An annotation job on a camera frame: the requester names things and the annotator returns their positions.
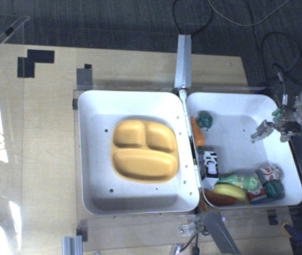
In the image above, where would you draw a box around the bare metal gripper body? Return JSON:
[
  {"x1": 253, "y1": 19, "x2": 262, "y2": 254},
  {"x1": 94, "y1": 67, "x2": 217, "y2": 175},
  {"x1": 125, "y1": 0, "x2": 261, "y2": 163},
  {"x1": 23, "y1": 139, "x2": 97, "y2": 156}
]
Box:
[{"x1": 272, "y1": 109, "x2": 302, "y2": 141}]

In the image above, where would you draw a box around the white plastic tray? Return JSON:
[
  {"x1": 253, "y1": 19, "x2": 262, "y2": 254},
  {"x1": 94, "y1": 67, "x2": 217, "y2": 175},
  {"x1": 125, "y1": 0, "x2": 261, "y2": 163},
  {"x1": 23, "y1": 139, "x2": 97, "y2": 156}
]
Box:
[
  {"x1": 186, "y1": 91, "x2": 302, "y2": 210},
  {"x1": 77, "y1": 89, "x2": 201, "y2": 216}
]

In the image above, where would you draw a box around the orange and white can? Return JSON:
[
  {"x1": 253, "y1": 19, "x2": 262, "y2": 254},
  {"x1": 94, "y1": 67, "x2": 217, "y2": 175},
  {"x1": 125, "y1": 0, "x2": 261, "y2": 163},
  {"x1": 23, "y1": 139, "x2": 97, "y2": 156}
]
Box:
[{"x1": 255, "y1": 164, "x2": 283, "y2": 185}]

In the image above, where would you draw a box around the green patterned bottle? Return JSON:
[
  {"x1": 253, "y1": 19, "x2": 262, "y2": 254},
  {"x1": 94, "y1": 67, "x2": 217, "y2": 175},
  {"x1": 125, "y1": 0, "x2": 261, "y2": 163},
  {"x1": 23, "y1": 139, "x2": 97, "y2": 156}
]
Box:
[{"x1": 217, "y1": 174, "x2": 260, "y2": 193}]

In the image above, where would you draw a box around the green broccoli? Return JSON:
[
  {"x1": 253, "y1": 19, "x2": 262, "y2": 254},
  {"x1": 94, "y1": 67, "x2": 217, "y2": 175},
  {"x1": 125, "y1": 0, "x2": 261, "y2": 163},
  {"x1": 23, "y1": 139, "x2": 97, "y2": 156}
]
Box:
[{"x1": 196, "y1": 110, "x2": 213, "y2": 129}]

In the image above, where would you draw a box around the black and white carton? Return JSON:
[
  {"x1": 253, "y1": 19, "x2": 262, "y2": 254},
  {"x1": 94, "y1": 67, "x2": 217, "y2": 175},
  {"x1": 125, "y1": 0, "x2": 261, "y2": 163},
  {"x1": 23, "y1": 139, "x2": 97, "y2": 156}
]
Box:
[{"x1": 198, "y1": 150, "x2": 220, "y2": 189}]

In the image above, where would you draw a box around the orange carrot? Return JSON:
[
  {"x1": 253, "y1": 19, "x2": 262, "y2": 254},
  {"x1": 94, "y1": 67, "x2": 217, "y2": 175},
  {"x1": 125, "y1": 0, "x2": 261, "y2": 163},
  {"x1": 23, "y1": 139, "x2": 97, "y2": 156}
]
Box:
[{"x1": 189, "y1": 116, "x2": 205, "y2": 147}]

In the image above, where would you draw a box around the yellow banana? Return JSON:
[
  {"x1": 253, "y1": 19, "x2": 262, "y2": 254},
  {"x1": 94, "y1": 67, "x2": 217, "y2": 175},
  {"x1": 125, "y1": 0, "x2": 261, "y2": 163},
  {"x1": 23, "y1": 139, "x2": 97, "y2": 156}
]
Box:
[{"x1": 212, "y1": 183, "x2": 250, "y2": 203}]

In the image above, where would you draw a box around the red sausage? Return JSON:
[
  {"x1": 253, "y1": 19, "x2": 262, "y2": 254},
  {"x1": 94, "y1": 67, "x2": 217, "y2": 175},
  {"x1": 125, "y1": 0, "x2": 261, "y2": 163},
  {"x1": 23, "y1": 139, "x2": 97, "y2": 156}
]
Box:
[{"x1": 204, "y1": 190, "x2": 237, "y2": 207}]

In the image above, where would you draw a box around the yellow divided plate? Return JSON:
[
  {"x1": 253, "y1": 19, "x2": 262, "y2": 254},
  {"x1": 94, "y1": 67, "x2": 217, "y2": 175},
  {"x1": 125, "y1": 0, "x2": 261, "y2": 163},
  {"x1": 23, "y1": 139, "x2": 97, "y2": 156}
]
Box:
[{"x1": 110, "y1": 118, "x2": 180, "y2": 184}]

